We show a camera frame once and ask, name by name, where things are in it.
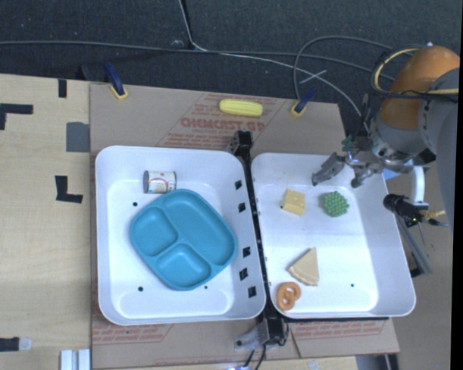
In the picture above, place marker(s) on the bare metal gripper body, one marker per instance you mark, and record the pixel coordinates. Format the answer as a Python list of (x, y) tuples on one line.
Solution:
[(372, 158)]

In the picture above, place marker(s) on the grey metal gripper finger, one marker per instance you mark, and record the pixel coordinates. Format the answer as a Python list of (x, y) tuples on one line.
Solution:
[(362, 176), (327, 169)]

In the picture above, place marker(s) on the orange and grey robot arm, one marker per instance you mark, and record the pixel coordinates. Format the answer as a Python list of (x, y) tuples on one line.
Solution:
[(420, 92)]

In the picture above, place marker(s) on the green grapes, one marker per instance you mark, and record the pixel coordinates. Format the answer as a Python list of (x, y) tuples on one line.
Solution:
[(335, 204)]

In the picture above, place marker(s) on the yellow cheese block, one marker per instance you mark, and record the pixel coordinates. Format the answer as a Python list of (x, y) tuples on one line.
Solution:
[(294, 202)]

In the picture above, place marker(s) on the white plastic tray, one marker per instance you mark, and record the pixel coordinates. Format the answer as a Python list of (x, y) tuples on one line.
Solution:
[(119, 252), (351, 237)]

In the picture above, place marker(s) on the beige pizza slice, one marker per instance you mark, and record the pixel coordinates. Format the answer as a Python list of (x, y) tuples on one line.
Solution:
[(306, 268)]

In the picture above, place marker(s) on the yellow corn cob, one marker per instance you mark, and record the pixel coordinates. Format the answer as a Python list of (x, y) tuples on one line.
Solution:
[(240, 107)]

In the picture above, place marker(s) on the orange pretzel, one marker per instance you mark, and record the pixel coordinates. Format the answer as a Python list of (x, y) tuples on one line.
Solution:
[(288, 295)]

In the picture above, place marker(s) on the blue divided plate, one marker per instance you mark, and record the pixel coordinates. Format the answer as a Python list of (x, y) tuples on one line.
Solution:
[(182, 239)]

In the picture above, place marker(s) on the small white can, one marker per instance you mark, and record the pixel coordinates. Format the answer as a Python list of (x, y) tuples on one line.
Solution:
[(159, 181)]

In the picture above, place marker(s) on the brown cardboard board red print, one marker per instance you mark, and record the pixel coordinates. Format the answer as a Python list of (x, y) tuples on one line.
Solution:
[(150, 113)]

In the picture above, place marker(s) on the black cylinder on white bracket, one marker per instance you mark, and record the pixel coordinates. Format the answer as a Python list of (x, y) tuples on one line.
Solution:
[(405, 203)]

